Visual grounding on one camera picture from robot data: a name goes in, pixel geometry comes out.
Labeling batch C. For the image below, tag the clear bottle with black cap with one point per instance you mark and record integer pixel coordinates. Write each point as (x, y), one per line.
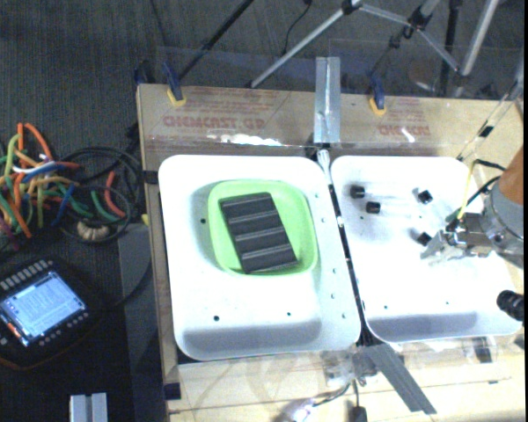
(425, 196)
(423, 238)
(372, 207)
(357, 191)

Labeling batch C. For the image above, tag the green plate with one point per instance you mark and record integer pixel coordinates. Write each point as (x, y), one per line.
(305, 222)

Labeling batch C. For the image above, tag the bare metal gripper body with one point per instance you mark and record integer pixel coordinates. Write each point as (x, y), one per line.
(475, 235)

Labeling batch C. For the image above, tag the white plastic tray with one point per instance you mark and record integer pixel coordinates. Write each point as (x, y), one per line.
(246, 310)
(413, 297)

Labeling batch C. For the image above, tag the brown cardboard board red print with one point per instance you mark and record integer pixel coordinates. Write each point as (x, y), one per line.
(255, 117)

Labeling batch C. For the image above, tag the black ribbed block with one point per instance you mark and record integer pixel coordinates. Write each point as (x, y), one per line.
(257, 231)

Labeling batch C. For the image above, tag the black cylinder on white bracket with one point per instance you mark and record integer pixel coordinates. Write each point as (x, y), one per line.
(511, 304)

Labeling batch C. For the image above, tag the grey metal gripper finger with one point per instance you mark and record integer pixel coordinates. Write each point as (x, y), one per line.
(451, 255)
(437, 244)

